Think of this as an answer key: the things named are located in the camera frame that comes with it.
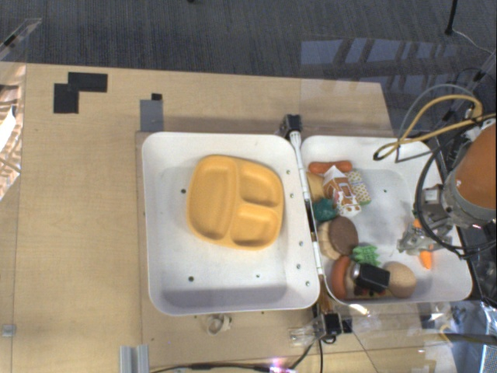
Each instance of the gray floor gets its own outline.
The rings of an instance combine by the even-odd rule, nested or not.
[[[456,29],[495,48],[497,0],[460,0]],[[313,76],[305,42],[446,37],[451,0],[0,0],[0,34],[41,17],[32,62]]]

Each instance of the wooden surface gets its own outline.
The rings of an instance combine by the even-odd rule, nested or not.
[[[81,92],[79,114],[53,114],[54,83],[66,83],[69,71],[108,74],[108,92]],[[225,336],[211,338],[200,317],[174,319],[146,305],[135,161],[140,99],[163,95],[169,130],[274,132],[285,113],[303,107],[304,120],[317,106],[313,118],[321,114],[327,123],[351,111],[353,120],[361,106],[373,112],[370,131],[384,134],[389,120],[380,86],[333,99],[334,82],[294,78],[40,64],[30,64],[27,76],[14,372],[117,371],[119,346],[143,342],[151,345],[155,365],[207,354],[208,360],[299,354],[283,339],[306,321],[306,311],[239,314]],[[357,120],[357,128],[364,125]],[[143,319],[142,309],[149,309]],[[192,349],[192,338],[199,349]],[[364,361],[357,371],[372,371],[361,350],[354,335],[344,335],[326,351],[363,355],[353,358]]]

